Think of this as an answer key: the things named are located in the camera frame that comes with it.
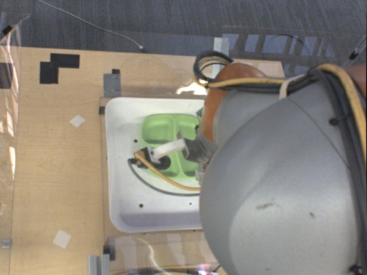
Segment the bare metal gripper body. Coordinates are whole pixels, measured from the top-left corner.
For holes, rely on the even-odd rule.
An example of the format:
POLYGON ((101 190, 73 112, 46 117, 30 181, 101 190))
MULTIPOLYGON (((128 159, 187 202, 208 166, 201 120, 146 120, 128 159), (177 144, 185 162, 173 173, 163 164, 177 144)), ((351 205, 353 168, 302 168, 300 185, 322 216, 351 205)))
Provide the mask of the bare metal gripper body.
POLYGON ((185 160, 195 163, 206 163, 212 158, 212 153, 205 148, 199 138, 190 140, 183 138, 185 148, 182 151, 185 160))

